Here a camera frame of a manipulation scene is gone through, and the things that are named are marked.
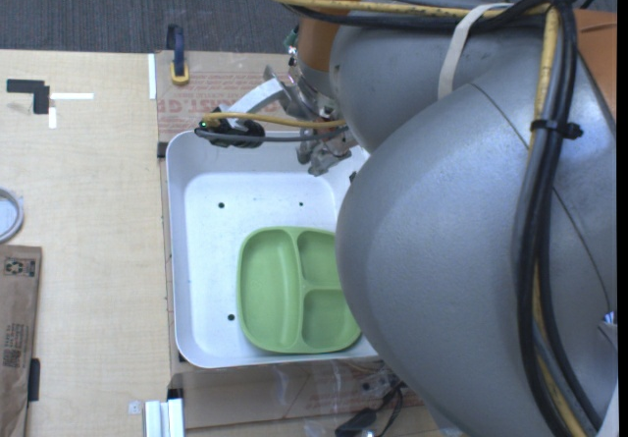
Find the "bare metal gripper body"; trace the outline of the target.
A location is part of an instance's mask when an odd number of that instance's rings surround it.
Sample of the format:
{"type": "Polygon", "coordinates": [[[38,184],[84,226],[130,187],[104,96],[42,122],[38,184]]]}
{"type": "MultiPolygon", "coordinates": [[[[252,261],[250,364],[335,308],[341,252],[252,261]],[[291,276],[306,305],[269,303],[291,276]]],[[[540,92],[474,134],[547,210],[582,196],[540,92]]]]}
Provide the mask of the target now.
{"type": "Polygon", "coordinates": [[[315,140],[314,152],[328,151],[341,155],[349,151],[356,141],[350,130],[342,129],[340,109],[336,102],[313,88],[304,78],[292,76],[281,82],[287,100],[282,107],[287,115],[306,123],[333,123],[329,128],[306,128],[300,133],[305,140],[315,140]]]}

